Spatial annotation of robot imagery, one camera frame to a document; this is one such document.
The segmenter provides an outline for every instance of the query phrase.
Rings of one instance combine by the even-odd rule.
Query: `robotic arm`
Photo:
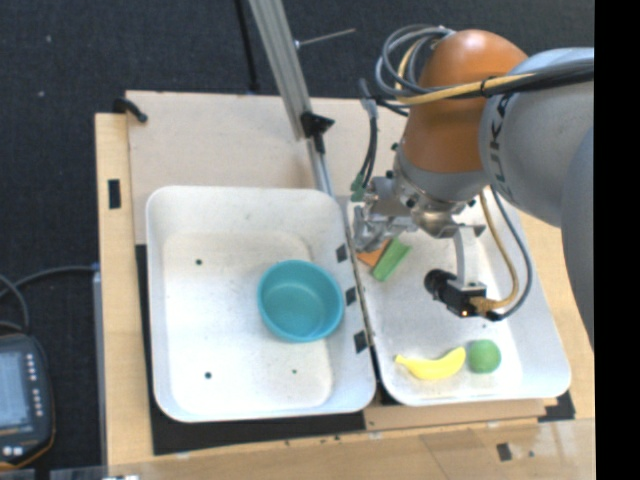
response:
[[[407,44],[396,69],[391,56]],[[474,235],[484,228],[456,221],[490,185],[515,207],[561,227],[574,295],[592,329],[593,59],[593,48],[527,57],[481,30],[414,25],[392,34],[376,80],[410,111],[393,169],[355,187],[363,201],[355,208],[356,250],[379,249],[418,229],[453,239],[457,275],[430,272],[426,288],[459,316],[497,319],[473,269]]]

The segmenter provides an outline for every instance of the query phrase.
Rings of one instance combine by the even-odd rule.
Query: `white tray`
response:
[[[525,263],[490,193],[487,195],[493,220],[515,264],[524,288]],[[517,213],[504,203],[510,219],[524,240]],[[353,206],[348,209],[353,215]],[[467,208],[456,220],[467,225],[485,224],[480,204]],[[412,406],[553,398],[564,393],[571,381],[567,361],[553,317],[533,265],[530,293],[512,316],[501,322],[480,317],[462,319],[447,310],[424,288],[424,278],[432,269],[456,272],[452,239],[431,238],[423,231],[404,233],[400,241],[411,251],[385,282],[377,281],[370,268],[357,262],[364,289],[364,306],[380,367],[382,383],[399,402]],[[487,296],[505,297],[511,279],[488,229],[479,238],[478,261]],[[459,345],[488,338],[501,349],[502,363],[491,374],[476,374],[465,364],[452,377],[435,381],[419,380],[394,362],[397,354],[434,359]]]
[[[164,187],[147,202],[154,393],[184,422],[355,412],[375,393],[359,300],[326,339],[291,344],[260,319],[262,273],[285,259],[356,281],[339,205],[308,189]]]

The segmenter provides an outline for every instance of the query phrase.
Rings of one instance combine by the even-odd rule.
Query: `green ball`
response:
[[[502,354],[493,341],[477,340],[469,346],[467,358],[472,372],[491,373],[500,366]]]

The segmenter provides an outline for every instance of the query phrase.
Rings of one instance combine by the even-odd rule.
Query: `wooden table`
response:
[[[565,434],[570,435],[567,439],[574,439],[576,443],[580,441],[583,450],[585,450],[584,442],[593,443],[595,433],[593,352],[569,287],[560,232],[558,229],[522,215],[522,225],[530,250],[571,364],[570,393],[576,409],[576,421],[544,425],[537,423],[537,417],[545,413],[545,406],[555,403],[554,400],[461,404],[455,407],[429,409],[382,406],[374,401],[365,409],[367,429],[364,432],[154,456],[140,319],[138,272],[134,254],[135,245],[139,243],[143,233],[140,216],[141,201],[144,201],[145,196],[157,184],[169,184],[176,180],[182,183],[210,183],[207,179],[202,179],[203,176],[206,178],[210,174],[206,169],[200,171],[197,166],[180,163],[185,151],[190,151],[189,154],[204,155],[208,152],[207,148],[215,150],[216,147],[220,147],[220,143],[216,141],[227,141],[228,144],[229,137],[234,134],[246,135],[252,133],[252,130],[256,135],[260,133],[288,136],[291,132],[287,128],[288,123],[279,98],[135,91],[127,93],[127,97],[149,115],[148,123],[140,124],[132,116],[124,114],[95,116],[102,275],[100,323],[104,358],[104,416],[108,464],[162,464],[163,466],[159,469],[156,466],[147,466],[155,468],[153,469],[154,478],[160,474],[160,471],[169,475],[169,464],[181,464],[183,475],[186,471],[191,471],[193,466],[192,476],[188,478],[207,478],[206,475],[203,476],[202,471],[211,471],[211,468],[222,468],[225,478],[236,478],[233,474],[237,474],[237,478],[250,478],[251,472],[255,471],[257,464],[260,464],[260,467],[264,468],[263,471],[271,472],[276,478],[280,477],[278,472],[288,471],[291,467],[294,469],[298,466],[302,467],[303,464],[309,463],[317,468],[315,471],[318,474],[314,478],[321,478],[320,472],[327,465],[326,450],[330,445],[337,443],[348,446],[340,449],[341,458],[334,464],[335,474],[331,476],[327,473],[327,477],[342,478],[338,474],[340,461],[348,462],[356,468],[364,468],[363,471],[378,464],[378,469],[374,468],[373,471],[383,472],[384,467],[391,467],[394,463],[392,459],[397,458],[394,471],[397,472],[398,465],[409,467],[408,464],[411,464],[411,468],[415,467],[415,471],[423,474],[435,471],[432,464],[435,460],[442,470],[443,463],[437,459],[440,452],[436,453],[434,450],[444,453],[443,450],[447,449],[447,446],[451,446],[450,451],[457,450],[456,453],[462,455],[466,453],[465,460],[473,464],[473,453],[475,453],[474,450],[477,452],[478,446],[486,452],[493,446],[487,448],[487,443],[493,443],[496,439],[498,441],[506,439],[509,435],[513,438],[510,432],[516,432],[516,434],[521,432],[522,434],[517,434],[520,438],[535,438],[536,442],[541,442],[541,439],[544,441],[543,437],[546,435],[549,437],[548,446],[551,448],[554,443],[557,448],[561,444],[558,441],[559,436]],[[336,119],[334,129],[328,132],[327,141],[339,141],[341,137],[354,133],[366,135],[366,115],[360,109],[359,102],[318,99],[313,100],[313,104],[317,113]],[[387,140],[397,140],[402,131],[402,124],[401,118],[399,120],[395,115],[381,115],[380,128],[386,131]],[[146,137],[151,137],[153,140],[146,141]],[[205,144],[202,146],[204,150],[191,150],[190,144]],[[336,193],[341,193],[340,191],[347,193],[344,187],[348,187],[351,182],[353,158],[345,158],[344,155],[332,157],[330,144],[328,142],[327,161]],[[230,146],[230,149],[227,148],[226,153],[230,158],[245,154],[241,149],[234,151],[233,146]],[[355,154],[358,155],[356,158],[360,158],[360,152]],[[384,172],[384,169],[388,168],[390,163],[387,159],[390,154],[390,152],[381,153],[377,169]],[[141,161],[148,161],[151,164],[148,171],[155,174],[151,176],[141,174],[141,169],[137,167]],[[170,168],[167,167],[168,161],[171,162]],[[165,165],[164,170],[158,172],[160,167],[154,169],[154,163],[158,166]],[[259,172],[253,174],[258,178],[262,176]],[[238,184],[238,180],[234,179],[233,171],[218,173],[218,175],[227,180],[228,184]],[[308,173],[300,172],[296,176],[299,179],[293,180],[294,183],[301,186],[312,183]],[[244,184],[250,185],[255,179],[247,178],[245,175],[240,178],[240,182],[244,180]],[[113,199],[114,186],[119,188],[119,201]],[[583,468],[583,471],[589,471],[592,468],[592,460],[595,460],[590,453],[594,450],[593,446],[591,444],[590,447],[587,446],[584,453],[572,456],[572,464],[575,462]],[[335,447],[332,449],[334,453],[338,453],[338,449]],[[426,450],[429,451],[428,459],[424,454]],[[481,460],[482,464],[486,463],[487,457],[483,456],[483,458],[480,455],[476,458]],[[564,453],[562,457],[558,455],[556,458],[565,462],[567,460]],[[499,464],[501,461],[497,458],[494,462]],[[269,475],[260,475],[260,477],[270,478]],[[487,478],[502,477],[488,475]],[[527,476],[504,476],[504,478],[527,478]]]

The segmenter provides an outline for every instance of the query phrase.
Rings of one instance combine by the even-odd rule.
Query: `blue bowl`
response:
[[[340,286],[326,270],[302,260],[271,266],[258,284],[258,308],[276,336],[292,342],[319,340],[344,315]]]

